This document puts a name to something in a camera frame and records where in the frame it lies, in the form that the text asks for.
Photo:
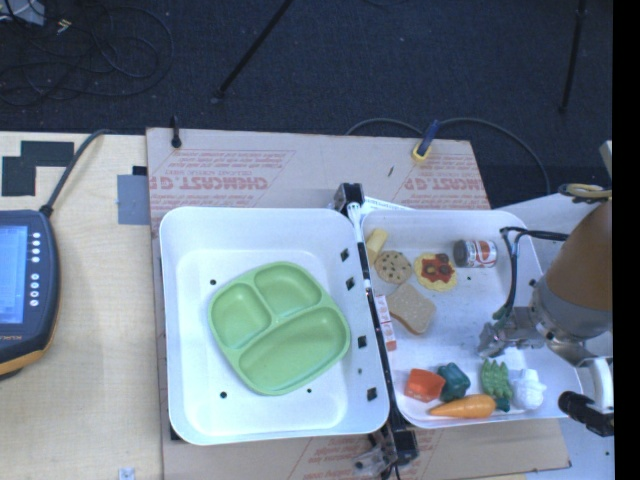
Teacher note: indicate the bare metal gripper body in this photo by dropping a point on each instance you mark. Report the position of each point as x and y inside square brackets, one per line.
[525, 329]

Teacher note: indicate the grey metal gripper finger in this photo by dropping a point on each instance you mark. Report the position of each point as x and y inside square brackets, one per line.
[489, 347]
[492, 329]

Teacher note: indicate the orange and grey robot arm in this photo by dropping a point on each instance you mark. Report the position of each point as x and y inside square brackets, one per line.
[580, 263]

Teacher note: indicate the white plastic tray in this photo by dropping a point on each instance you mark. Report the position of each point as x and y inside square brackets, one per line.
[460, 338]
[200, 238]

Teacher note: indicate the light green lettuce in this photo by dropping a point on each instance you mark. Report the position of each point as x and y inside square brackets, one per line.
[496, 380]

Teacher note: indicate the dark green pepper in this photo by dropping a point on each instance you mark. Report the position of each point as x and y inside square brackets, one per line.
[454, 382]

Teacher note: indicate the white garlic bulb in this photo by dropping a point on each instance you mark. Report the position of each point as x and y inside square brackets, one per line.
[527, 390]

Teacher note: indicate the orange carrot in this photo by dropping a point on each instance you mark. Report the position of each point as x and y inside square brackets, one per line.
[467, 407]

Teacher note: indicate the small red and white can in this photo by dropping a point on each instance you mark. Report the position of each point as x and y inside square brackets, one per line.
[477, 253]

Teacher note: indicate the yellow and red pizza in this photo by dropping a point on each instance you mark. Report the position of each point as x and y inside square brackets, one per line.
[435, 272]

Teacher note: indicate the brown bread slice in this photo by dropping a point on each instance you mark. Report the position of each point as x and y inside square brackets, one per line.
[412, 309]

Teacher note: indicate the white and red packet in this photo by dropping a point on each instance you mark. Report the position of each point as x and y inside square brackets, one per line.
[386, 323]

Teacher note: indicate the brown chocolate chip biscuit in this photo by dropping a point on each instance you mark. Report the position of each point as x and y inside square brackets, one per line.
[393, 267]

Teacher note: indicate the thin black and white rod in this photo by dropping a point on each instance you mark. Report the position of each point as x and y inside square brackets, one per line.
[372, 308]

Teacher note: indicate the yellow cheese wedge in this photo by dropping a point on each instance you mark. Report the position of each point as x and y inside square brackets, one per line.
[376, 242]

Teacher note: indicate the white paper sheet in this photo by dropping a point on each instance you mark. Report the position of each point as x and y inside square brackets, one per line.
[387, 204]

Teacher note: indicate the green divided plate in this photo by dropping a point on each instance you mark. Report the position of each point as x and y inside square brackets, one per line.
[280, 328]

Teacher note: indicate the brown cardboard board red print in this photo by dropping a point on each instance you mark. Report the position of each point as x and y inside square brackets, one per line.
[310, 173]

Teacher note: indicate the black cylinder on white bracket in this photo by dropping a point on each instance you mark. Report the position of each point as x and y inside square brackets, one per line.
[582, 408]

